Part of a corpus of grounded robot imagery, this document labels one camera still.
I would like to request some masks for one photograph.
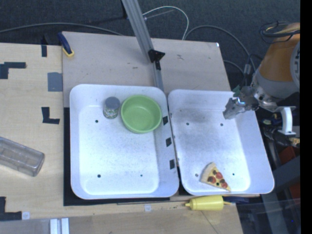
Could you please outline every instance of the yellow rolling pin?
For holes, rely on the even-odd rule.
[[[231,205],[231,203],[223,201],[221,195],[195,197],[185,204],[194,211],[220,211],[224,205]]]

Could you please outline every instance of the white cable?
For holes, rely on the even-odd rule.
[[[184,16],[185,16],[185,18],[186,18],[186,21],[187,21],[187,24],[186,24],[186,29],[185,29],[184,34],[183,34],[183,37],[182,37],[182,40],[183,40],[183,39],[185,38],[186,32],[187,32],[188,29],[189,29],[189,18],[187,17],[186,13],[185,13],[183,10],[181,10],[181,9],[179,9],[179,8],[177,8],[177,7],[174,7],[174,6],[162,6],[162,7],[158,7],[158,8],[152,9],[152,10],[150,10],[150,11],[148,11],[148,12],[145,12],[145,13],[143,13],[142,15],[145,16],[145,15],[147,15],[148,13],[151,13],[151,12],[153,12],[153,11],[155,11],[155,10],[159,10],[159,9],[163,9],[163,8],[173,8],[173,9],[176,9],[176,10],[178,10],[178,11],[180,11],[180,12],[182,12],[182,13],[184,14]]]

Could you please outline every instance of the gray tape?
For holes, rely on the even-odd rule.
[[[63,74],[57,72],[48,73],[48,91],[49,92],[63,91]]]

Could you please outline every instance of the black clip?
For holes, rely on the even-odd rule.
[[[156,69],[157,70],[161,70],[159,61],[164,57],[165,53],[157,51],[157,50],[154,50],[154,49],[151,49],[148,52],[148,55],[150,57],[151,62],[155,62]]]

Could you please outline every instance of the pepperoni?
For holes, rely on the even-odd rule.
[[[228,184],[227,184],[227,182],[224,182],[224,183],[221,184],[221,186],[222,186],[223,188],[227,188],[227,187],[228,187]]]
[[[213,177],[213,176],[208,177],[208,182],[211,182],[212,184],[214,184],[215,183],[215,177]]]
[[[215,177],[216,177],[217,179],[221,179],[221,178],[223,178],[223,175],[222,175],[221,172],[218,172],[218,173],[216,173]]]

